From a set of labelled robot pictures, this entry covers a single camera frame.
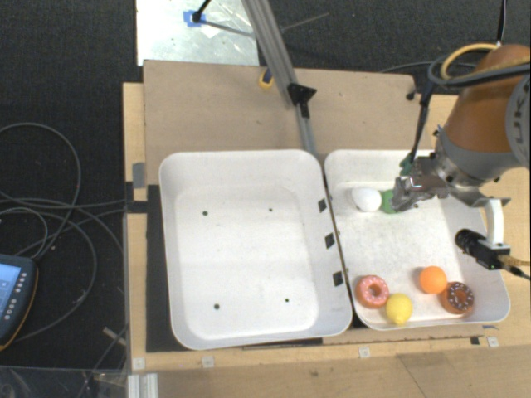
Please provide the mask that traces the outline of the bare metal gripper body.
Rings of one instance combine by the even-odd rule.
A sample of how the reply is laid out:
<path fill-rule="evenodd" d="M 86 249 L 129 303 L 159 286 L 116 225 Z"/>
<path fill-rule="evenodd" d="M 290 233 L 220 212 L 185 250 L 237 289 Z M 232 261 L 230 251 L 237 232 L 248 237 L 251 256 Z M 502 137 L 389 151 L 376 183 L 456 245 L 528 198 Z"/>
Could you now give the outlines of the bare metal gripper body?
<path fill-rule="evenodd" d="M 441 155 L 418 157 L 407 175 L 407 197 L 414 201 L 446 198 L 473 186 L 473 177 Z"/>

